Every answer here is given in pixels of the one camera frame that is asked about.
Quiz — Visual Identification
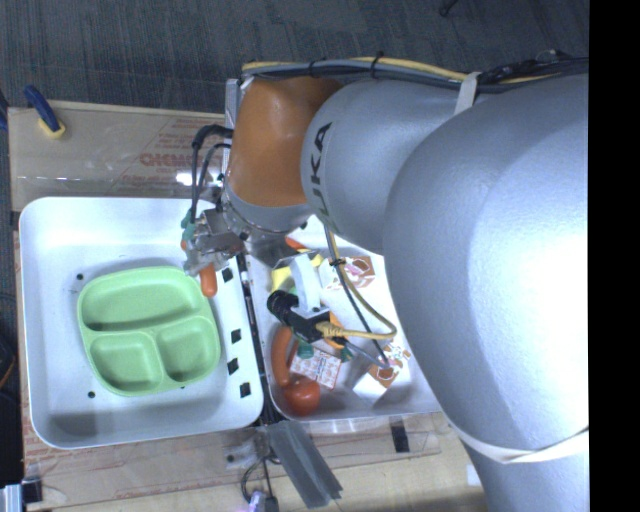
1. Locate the white plastic tray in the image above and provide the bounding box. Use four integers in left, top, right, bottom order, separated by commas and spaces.
18, 196, 265, 450
246, 219, 444, 424

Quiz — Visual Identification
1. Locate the brown cardboard board, red print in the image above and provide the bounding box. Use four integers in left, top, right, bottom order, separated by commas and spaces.
7, 99, 444, 507

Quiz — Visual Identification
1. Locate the black cylinder on white bracket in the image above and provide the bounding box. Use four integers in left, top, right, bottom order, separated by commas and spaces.
266, 253, 332, 345

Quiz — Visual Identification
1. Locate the white carton with orange print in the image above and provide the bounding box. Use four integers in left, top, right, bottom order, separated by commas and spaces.
351, 342, 414, 407
289, 346, 344, 390
323, 255, 377, 292

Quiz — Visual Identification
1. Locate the red toy tomato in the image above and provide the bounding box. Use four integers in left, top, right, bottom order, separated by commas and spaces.
283, 376, 322, 417

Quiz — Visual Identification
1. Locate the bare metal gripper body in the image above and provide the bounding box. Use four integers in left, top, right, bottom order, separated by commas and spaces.
191, 208, 275, 263

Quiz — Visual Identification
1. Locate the orange toy sausage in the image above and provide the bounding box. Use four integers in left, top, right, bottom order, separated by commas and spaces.
271, 326, 295, 389

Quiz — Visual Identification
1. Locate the green divided plate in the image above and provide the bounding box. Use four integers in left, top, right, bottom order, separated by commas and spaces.
76, 265, 223, 398

